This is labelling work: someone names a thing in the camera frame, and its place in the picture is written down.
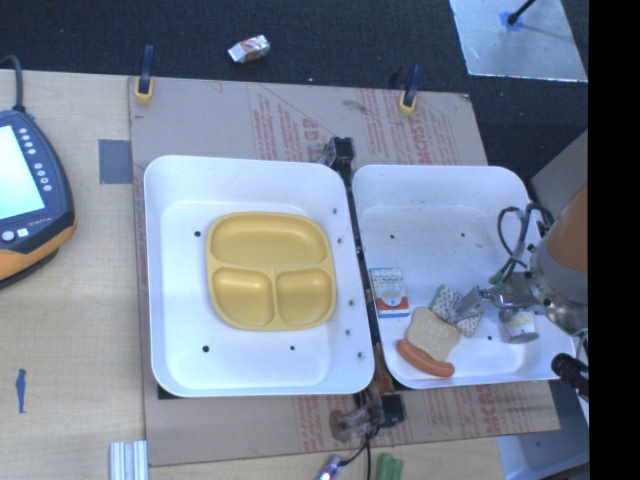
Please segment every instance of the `bread slice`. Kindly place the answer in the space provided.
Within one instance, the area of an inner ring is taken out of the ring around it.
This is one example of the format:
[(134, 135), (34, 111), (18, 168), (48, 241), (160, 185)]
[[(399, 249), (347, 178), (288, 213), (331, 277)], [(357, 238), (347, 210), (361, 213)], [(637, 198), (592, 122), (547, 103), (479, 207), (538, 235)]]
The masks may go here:
[(446, 361), (460, 340), (460, 332), (429, 308), (418, 307), (413, 311), (406, 338), (436, 361)]

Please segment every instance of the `black floor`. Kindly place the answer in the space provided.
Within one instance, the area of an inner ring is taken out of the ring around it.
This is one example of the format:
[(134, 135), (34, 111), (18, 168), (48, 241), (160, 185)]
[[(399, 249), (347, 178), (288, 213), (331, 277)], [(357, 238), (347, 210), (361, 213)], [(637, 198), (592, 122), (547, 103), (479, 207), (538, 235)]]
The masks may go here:
[[(588, 73), (589, 0), (561, 1)], [(152, 44), (157, 76), (383, 88), (418, 63), (421, 90), (470, 95), (489, 163), (525, 182), (588, 128), (587, 83), (470, 76), (449, 0), (0, 0), (0, 16), (0, 56), (25, 70), (138, 74)], [(269, 55), (234, 64), (257, 34)]]

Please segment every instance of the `metal sheet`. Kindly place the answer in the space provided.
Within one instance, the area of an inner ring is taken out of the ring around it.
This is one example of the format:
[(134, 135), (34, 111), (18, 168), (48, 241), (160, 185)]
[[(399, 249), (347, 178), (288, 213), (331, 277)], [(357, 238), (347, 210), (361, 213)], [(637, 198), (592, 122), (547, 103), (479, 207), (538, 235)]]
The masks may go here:
[(560, 0), (449, 0), (471, 75), (586, 82)]

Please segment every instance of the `green object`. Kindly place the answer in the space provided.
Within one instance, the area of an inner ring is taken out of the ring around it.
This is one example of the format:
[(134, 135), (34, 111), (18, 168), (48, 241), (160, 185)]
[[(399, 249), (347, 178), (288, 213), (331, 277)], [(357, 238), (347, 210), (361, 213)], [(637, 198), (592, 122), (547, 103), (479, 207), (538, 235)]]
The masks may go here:
[(388, 453), (383, 453), (378, 459), (377, 480), (400, 480), (402, 461), (394, 459)]

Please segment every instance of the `blue marker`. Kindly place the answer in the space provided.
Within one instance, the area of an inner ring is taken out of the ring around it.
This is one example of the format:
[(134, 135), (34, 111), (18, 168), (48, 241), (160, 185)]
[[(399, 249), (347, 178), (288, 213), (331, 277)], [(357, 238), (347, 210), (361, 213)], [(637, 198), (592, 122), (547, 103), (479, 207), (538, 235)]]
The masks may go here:
[(16, 380), (16, 391), (18, 392), (18, 405), (20, 407), (20, 414), (24, 414), (24, 392), (27, 389), (27, 380), (25, 376), (27, 375), (27, 371), (23, 368), (20, 368), (18, 371), (18, 378)]

